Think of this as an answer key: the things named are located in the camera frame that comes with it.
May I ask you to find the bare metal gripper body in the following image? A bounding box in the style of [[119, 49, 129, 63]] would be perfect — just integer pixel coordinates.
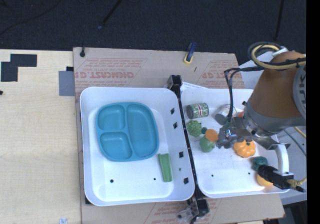
[[215, 116, 259, 149]]

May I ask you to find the orange pumpkin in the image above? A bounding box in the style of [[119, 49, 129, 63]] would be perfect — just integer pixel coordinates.
[[233, 139, 257, 158]]

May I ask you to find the grey can white yellow label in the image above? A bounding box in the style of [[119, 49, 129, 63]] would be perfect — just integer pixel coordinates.
[[214, 104, 238, 126]]

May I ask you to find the orange carrot green top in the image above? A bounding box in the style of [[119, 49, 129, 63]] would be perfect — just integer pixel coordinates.
[[200, 127, 220, 143]]

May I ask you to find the dark green broccoli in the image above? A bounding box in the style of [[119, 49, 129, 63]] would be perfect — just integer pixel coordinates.
[[250, 156, 269, 172]]

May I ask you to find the green bell pepper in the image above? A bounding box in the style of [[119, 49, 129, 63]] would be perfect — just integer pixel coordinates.
[[198, 135, 217, 153]]

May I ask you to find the white plastic tray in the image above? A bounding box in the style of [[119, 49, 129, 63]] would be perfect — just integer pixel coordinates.
[[179, 87, 291, 199], [79, 86, 196, 207]]

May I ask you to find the green yellow-dotted round toy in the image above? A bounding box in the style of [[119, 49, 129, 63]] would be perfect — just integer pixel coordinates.
[[185, 119, 203, 138]]

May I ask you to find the green can red white label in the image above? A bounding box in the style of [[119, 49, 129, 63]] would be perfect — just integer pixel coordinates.
[[185, 102, 210, 120]]

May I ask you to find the thin black rod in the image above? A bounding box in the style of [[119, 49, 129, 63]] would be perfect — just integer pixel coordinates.
[[172, 85, 206, 209]]

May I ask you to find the yellow lemon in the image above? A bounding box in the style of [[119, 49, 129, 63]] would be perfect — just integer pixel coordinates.
[[256, 172, 274, 187]]

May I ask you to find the white paper sheet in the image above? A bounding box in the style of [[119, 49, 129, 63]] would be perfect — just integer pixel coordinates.
[[180, 81, 209, 91]]

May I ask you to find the green celery stick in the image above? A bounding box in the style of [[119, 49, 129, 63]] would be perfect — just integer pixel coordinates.
[[157, 153, 174, 183]]

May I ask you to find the blue divided plate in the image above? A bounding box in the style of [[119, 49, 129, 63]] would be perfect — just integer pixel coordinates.
[[95, 102, 160, 162]]

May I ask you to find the brown cardboard board red print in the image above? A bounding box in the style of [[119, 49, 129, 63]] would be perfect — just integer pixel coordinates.
[[72, 47, 286, 224]]

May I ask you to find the black cylinder on white bracket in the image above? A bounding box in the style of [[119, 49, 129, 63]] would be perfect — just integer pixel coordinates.
[[256, 142, 295, 190]]

